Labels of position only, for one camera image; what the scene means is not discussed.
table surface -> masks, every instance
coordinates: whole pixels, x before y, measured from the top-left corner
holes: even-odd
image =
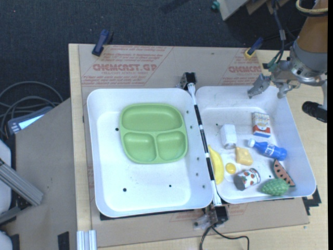
[[[266,63],[276,51],[258,50],[259,63]],[[83,106],[81,93],[81,75],[79,45],[69,45],[70,85],[72,103],[76,217],[79,231],[92,229],[91,211],[88,193],[88,178],[85,156]],[[306,226],[292,226],[232,233],[228,236],[246,235],[250,239],[251,249],[328,249],[328,200],[327,200],[327,124],[312,118],[301,110],[305,101],[323,103],[322,89],[301,85],[287,94],[290,110],[293,114],[304,149],[310,161],[322,203],[311,207]],[[177,240],[139,243],[106,247],[103,249],[198,249],[200,237]],[[207,236],[204,249],[246,249],[246,240],[227,240],[218,235]]]

small carton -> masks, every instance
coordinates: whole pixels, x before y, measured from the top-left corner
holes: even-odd
[[[252,113],[253,135],[261,137],[271,136],[270,116],[264,113]]]

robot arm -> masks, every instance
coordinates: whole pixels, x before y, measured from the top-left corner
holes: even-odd
[[[296,7],[307,16],[307,19],[298,38],[290,48],[289,57],[287,60],[280,60],[283,44],[278,55],[267,65],[271,75],[259,75],[253,88],[248,91],[248,96],[252,98],[264,92],[271,82],[279,88],[279,98],[286,96],[287,92],[292,89],[300,87],[301,83],[321,86],[324,93],[323,104],[305,102],[302,108],[310,116],[327,122],[327,79],[324,79],[323,74],[327,75],[328,0],[316,0],[312,9],[302,8],[301,2],[302,0],[298,0]],[[276,11],[274,13],[283,41],[283,30]]]

yellow banana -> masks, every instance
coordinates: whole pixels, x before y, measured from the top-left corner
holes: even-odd
[[[216,184],[220,184],[224,179],[224,166],[221,155],[208,145],[210,159],[213,163],[213,170]]]

toy watermelon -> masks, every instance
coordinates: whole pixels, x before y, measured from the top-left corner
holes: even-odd
[[[281,163],[277,159],[274,160],[274,162],[273,162],[273,170],[274,170],[275,177],[277,177],[278,179],[285,180],[286,183],[288,183],[290,187],[296,186],[294,181],[292,180],[292,178],[289,176],[289,174],[286,172],[284,167],[281,165]]]

